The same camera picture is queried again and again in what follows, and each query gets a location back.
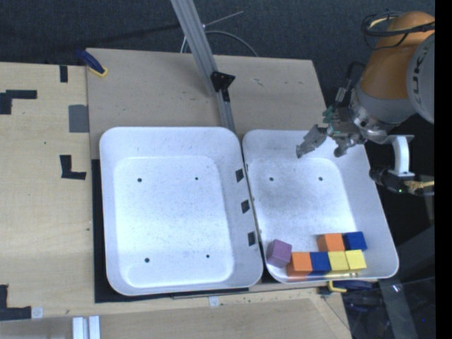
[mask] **black wire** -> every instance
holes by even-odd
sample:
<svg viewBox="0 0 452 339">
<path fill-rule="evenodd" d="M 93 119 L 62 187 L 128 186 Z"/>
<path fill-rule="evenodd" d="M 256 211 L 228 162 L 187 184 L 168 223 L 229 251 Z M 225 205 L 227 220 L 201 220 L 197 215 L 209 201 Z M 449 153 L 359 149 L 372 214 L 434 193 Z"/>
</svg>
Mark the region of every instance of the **black wire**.
<svg viewBox="0 0 452 339">
<path fill-rule="evenodd" d="M 401 13 L 400 11 L 387 11 L 387 12 L 381 13 L 381 14 L 373 14 L 373 15 L 366 16 L 363 19 L 362 24 L 361 24 L 361 31 L 364 36 L 364 41 L 366 42 L 366 45 L 372 50 L 394 48 L 394 47 L 398 47 L 400 44 L 402 44 L 402 42 L 406 39 L 408 34 L 410 34 L 412 32 L 426 32 L 426 31 L 430 31 L 430 30 L 435 30 L 435 22 L 434 21 L 432 21 L 430 23 L 414 26 L 412 28 L 401 29 L 401 30 L 378 31 L 378 30 L 374 30 L 371 27 L 371 24 L 376 20 L 384 19 L 383 21 L 379 21 L 377 23 L 377 24 L 379 24 L 384 21 L 387 22 L 389 20 L 397 18 L 398 16 L 400 16 L 402 14 L 403 13 Z M 403 37 L 396 44 L 388 45 L 385 47 L 372 47 L 369 44 L 369 41 L 367 40 L 367 37 L 392 37 L 392 36 L 396 36 L 396 35 L 403 35 Z"/>
<path fill-rule="evenodd" d="M 345 81 L 347 82 L 349 79 L 352 78 L 352 70 L 354 66 L 361 66 L 362 68 L 365 68 L 366 65 L 364 63 L 361 63 L 360 61 L 352 61 L 347 68 L 347 73 L 345 74 Z"/>
<path fill-rule="evenodd" d="M 232 39 L 235 39 L 235 40 L 237 40 L 238 42 L 241 42 L 246 48 L 248 48 L 248 50 L 249 50 L 251 53 L 253 53 L 253 55 L 254 55 L 255 57 L 258 57 L 258 54 L 256 53 L 256 50 L 254 50 L 253 47 L 252 47 L 250 44 L 248 44 L 247 42 L 245 42 L 245 41 L 244 41 L 243 39 L 241 39 L 240 37 L 237 37 L 236 35 L 231 34 L 230 32 L 225 32 L 225 31 L 221 31 L 221 30 L 209 30 L 209 31 L 205 31 L 204 33 L 205 33 L 206 35 L 209 35 L 209 34 L 217 34 L 217 35 L 225 35 L 225 36 L 231 37 Z M 187 47 L 188 47 L 188 44 L 186 44 L 185 47 L 183 48 L 183 51 L 182 51 L 183 53 L 186 52 Z"/>
<path fill-rule="evenodd" d="M 431 191 L 424 191 L 423 189 L 419 190 L 419 191 L 415 191 L 414 195 L 417 197 L 430 197 L 430 196 L 435 196 L 435 190 L 431 190 Z"/>
</svg>

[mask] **yellow clamp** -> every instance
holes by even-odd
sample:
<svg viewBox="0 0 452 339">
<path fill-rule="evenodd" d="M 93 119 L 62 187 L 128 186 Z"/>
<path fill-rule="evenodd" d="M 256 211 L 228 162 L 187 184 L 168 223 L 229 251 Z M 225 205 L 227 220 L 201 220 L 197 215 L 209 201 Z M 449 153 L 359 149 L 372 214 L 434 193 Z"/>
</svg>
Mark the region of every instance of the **yellow clamp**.
<svg viewBox="0 0 452 339">
<path fill-rule="evenodd" d="M 419 182 L 419 181 L 405 181 L 404 184 L 408 187 L 408 191 L 415 192 L 418 189 L 430 187 L 435 185 L 435 181 Z"/>
<path fill-rule="evenodd" d="M 332 280 L 328 281 L 328 289 L 330 291 L 332 291 L 332 292 L 347 292 L 347 289 L 344 289 L 342 287 L 335 287 L 333 285 L 333 281 Z"/>
<path fill-rule="evenodd" d="M 108 69 L 105 68 L 104 66 L 103 66 L 103 69 L 104 69 L 104 72 L 103 72 L 102 74 L 99 73 L 98 71 L 94 70 L 93 68 L 89 68 L 89 71 L 90 71 L 91 73 L 95 74 L 96 76 L 99 76 L 99 77 L 101 77 L 101 78 L 104 78 L 104 77 L 107 75 L 107 73 L 108 73 Z"/>
</svg>

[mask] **cube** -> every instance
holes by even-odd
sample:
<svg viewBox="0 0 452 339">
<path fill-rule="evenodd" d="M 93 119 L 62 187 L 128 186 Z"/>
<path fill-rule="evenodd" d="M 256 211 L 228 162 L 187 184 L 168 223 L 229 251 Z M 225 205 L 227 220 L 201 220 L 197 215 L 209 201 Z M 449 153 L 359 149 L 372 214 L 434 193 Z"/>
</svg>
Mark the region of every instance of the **cube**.
<svg viewBox="0 0 452 339">
<path fill-rule="evenodd" d="M 342 234 L 323 234 L 317 238 L 319 251 L 345 251 Z"/>
<path fill-rule="evenodd" d="M 311 255 L 309 252 L 292 252 L 289 265 L 286 266 L 287 276 L 302 277 L 312 272 Z"/>
<path fill-rule="evenodd" d="M 311 252 L 312 272 L 309 275 L 325 275 L 331 271 L 330 259 L 326 252 Z"/>
<path fill-rule="evenodd" d="M 340 274 L 350 272 L 345 251 L 329 251 L 328 259 L 330 260 L 331 265 L 330 273 Z"/>
<path fill-rule="evenodd" d="M 367 267 L 362 250 L 347 250 L 345 252 L 350 272 L 356 273 Z"/>
<path fill-rule="evenodd" d="M 275 239 L 267 247 L 267 263 L 283 268 L 290 262 L 291 253 L 291 244 Z"/>
<path fill-rule="evenodd" d="M 366 239 L 361 231 L 343 234 L 345 250 L 367 250 Z"/>
</svg>

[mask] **tray hole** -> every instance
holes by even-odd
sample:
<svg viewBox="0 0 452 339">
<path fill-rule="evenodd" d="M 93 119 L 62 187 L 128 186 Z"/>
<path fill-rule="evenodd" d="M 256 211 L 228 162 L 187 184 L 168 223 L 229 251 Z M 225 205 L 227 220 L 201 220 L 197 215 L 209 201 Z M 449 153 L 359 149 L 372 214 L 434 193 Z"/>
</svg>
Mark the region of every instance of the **tray hole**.
<svg viewBox="0 0 452 339">
<path fill-rule="evenodd" d="M 242 202 L 242 213 L 245 213 L 249 210 L 249 201 L 245 200 Z"/>
<path fill-rule="evenodd" d="M 240 182 L 244 177 L 243 174 L 243 170 L 242 169 L 238 169 L 237 171 L 235 171 L 235 178 L 237 178 L 237 182 Z"/>
</svg>

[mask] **cable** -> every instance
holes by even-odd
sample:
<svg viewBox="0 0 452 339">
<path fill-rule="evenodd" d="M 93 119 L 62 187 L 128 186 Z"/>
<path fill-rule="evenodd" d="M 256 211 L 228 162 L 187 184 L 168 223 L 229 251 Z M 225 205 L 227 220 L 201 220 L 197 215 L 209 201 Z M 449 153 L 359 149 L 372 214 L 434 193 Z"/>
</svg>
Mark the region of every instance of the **cable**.
<svg viewBox="0 0 452 339">
<path fill-rule="evenodd" d="M 435 191 L 422 192 L 421 194 L 415 194 L 418 197 L 431 197 L 435 196 Z"/>
<path fill-rule="evenodd" d="M 348 82 L 352 78 L 352 70 L 354 66 L 361 66 L 362 68 L 365 68 L 366 65 L 364 63 L 361 63 L 360 61 L 352 61 L 347 68 L 347 73 L 345 74 L 345 82 Z"/>
<path fill-rule="evenodd" d="M 248 44 L 247 42 L 245 42 L 242 38 L 237 37 L 237 36 L 234 35 L 234 34 L 231 34 L 230 32 L 225 32 L 225 31 L 221 31 L 221 30 L 209 30 L 209 31 L 205 31 L 205 33 L 206 33 L 206 35 L 214 35 L 214 34 L 217 34 L 217 35 L 225 35 L 225 36 L 227 36 L 227 37 L 231 37 L 232 39 L 235 39 L 235 40 L 237 40 L 238 42 L 241 42 L 246 48 L 248 48 L 248 50 L 249 50 L 251 53 L 253 53 L 253 55 L 254 55 L 255 57 L 259 57 L 259 55 L 256 53 L 256 50 L 254 50 L 253 47 L 252 47 L 250 44 Z M 186 39 L 185 39 L 184 42 L 183 42 L 183 44 L 182 44 L 181 52 L 182 52 L 182 53 L 186 53 L 186 50 L 187 50 L 188 47 L 189 47 L 189 46 L 188 46 L 187 41 L 186 41 Z"/>
<path fill-rule="evenodd" d="M 242 14 L 242 13 L 243 13 L 243 10 L 242 10 L 242 11 L 238 11 L 238 12 L 236 12 L 236 13 L 230 14 L 230 15 L 225 16 L 225 17 L 223 17 L 223 18 L 219 18 L 219 19 L 217 19 L 217 20 L 211 21 L 211 22 L 205 24 L 204 27 L 206 28 L 206 27 L 208 27 L 209 25 L 213 25 L 213 24 L 219 23 L 220 21 L 224 21 L 224 20 L 227 20 L 227 19 L 230 19 L 230 18 L 234 18 L 235 16 L 240 15 L 240 14 Z"/>
<path fill-rule="evenodd" d="M 418 26 L 413 26 L 411 28 L 406 29 L 400 29 L 400 30 L 375 30 L 374 27 L 383 22 L 388 22 L 390 20 L 393 20 L 397 18 L 398 16 L 402 15 L 400 11 L 387 11 L 385 13 L 381 14 L 372 14 L 366 16 L 361 24 L 361 32 L 364 36 L 364 41 L 366 42 L 366 45 L 372 49 L 372 50 L 379 50 L 379 49 L 388 49 L 388 48 L 394 48 L 402 44 L 402 42 L 406 39 L 408 34 L 411 34 L 412 32 L 426 32 L 430 30 L 435 30 L 435 21 L 432 21 L 430 23 L 421 24 Z M 367 37 L 392 37 L 396 35 L 403 35 L 402 38 L 394 45 L 389 45 L 385 47 L 372 47 Z"/>
</svg>

